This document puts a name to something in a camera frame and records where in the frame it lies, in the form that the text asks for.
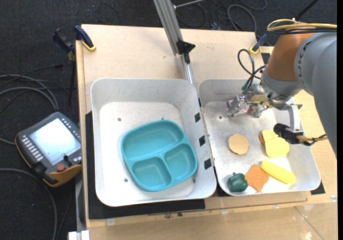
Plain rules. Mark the black cylinder on white bracket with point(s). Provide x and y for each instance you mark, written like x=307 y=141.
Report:
x=288 y=133

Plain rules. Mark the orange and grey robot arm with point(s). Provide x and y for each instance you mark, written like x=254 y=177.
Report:
x=316 y=67

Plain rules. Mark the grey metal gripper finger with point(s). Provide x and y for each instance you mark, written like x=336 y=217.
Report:
x=234 y=105
x=258 y=111

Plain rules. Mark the yellow and brown sandwich piece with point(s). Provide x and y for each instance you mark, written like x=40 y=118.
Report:
x=268 y=135

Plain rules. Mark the tan round biscuit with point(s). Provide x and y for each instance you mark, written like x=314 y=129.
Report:
x=238 y=144

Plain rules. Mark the pink and purple packet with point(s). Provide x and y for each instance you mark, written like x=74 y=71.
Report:
x=245 y=111

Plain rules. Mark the pale wood board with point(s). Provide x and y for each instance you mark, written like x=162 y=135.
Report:
x=134 y=54

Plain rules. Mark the yellow cheese slice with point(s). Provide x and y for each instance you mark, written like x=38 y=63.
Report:
x=277 y=148

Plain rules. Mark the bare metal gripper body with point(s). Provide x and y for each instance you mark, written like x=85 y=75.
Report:
x=257 y=98

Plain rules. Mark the yellow corn cob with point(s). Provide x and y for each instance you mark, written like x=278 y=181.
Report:
x=278 y=172

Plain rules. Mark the green bell pepper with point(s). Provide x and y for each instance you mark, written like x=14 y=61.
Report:
x=237 y=183

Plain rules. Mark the white plastic tray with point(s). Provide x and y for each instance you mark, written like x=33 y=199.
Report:
x=241 y=161
x=112 y=131

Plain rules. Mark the teal divided plate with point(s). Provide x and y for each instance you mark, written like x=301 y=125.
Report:
x=160 y=153

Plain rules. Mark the orange toast slice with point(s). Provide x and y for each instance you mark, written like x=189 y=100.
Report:
x=256 y=178

